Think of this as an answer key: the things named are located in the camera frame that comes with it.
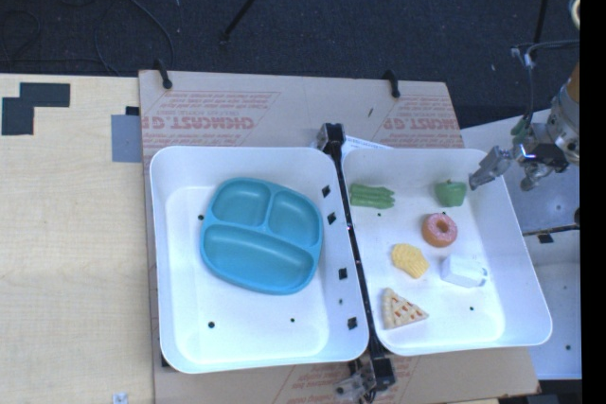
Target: toy pizza slice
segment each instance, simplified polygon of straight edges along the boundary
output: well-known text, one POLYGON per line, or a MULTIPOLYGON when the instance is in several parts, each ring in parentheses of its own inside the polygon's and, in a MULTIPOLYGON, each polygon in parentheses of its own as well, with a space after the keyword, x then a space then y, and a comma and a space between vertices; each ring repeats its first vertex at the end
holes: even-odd
POLYGON ((429 313, 402 298, 391 288, 383 291, 381 310, 385 329, 420 322, 429 317, 429 313))

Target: donut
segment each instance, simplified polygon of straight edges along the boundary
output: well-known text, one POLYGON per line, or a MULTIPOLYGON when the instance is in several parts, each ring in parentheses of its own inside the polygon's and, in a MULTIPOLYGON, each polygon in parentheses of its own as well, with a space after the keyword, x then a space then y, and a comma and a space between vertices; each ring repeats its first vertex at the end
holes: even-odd
POLYGON ((455 222, 441 212, 427 216, 421 226, 421 232, 423 238, 437 248, 452 244, 458 233, 455 222))

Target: robotic claw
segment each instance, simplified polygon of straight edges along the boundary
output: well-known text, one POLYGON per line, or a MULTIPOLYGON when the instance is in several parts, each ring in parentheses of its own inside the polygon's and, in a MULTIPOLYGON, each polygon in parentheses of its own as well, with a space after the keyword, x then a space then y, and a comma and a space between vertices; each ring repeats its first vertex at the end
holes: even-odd
MULTIPOLYGON (((570 12, 580 30, 580 0, 571 0, 570 12)), ((528 53, 525 62, 531 72, 534 64, 528 53)), ((525 115, 511 130, 513 147, 493 147, 480 168, 470 175, 472 190, 503 175, 514 161, 524 168, 526 176, 520 182, 524 191, 536 187, 553 171, 563 172, 570 164, 579 166, 579 65, 553 97, 546 123, 531 123, 532 112, 525 115)))

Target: toy donut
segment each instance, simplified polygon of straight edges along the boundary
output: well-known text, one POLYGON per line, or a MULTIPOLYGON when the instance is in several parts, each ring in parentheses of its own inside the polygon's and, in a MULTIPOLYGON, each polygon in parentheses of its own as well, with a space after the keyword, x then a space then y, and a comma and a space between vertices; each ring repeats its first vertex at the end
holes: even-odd
POLYGON ((452 244, 458 233, 455 222, 440 212, 430 214, 425 218, 421 232, 423 238, 437 248, 445 248, 452 244))

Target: black clip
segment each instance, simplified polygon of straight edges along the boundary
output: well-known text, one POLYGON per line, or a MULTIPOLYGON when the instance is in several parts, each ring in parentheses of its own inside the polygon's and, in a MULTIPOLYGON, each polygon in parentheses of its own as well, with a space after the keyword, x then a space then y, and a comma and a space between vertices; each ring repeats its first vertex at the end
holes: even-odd
POLYGON ((164 86, 164 88, 167 90, 172 88, 172 81, 169 79, 169 73, 167 73, 167 68, 164 67, 164 63, 160 58, 153 62, 153 69, 160 71, 160 76, 162 77, 162 86, 164 86))
POLYGON ((387 79, 389 81, 389 84, 391 84, 392 97, 400 97, 400 90, 398 89, 398 79, 396 78, 396 74, 391 69, 387 69, 381 79, 387 79))

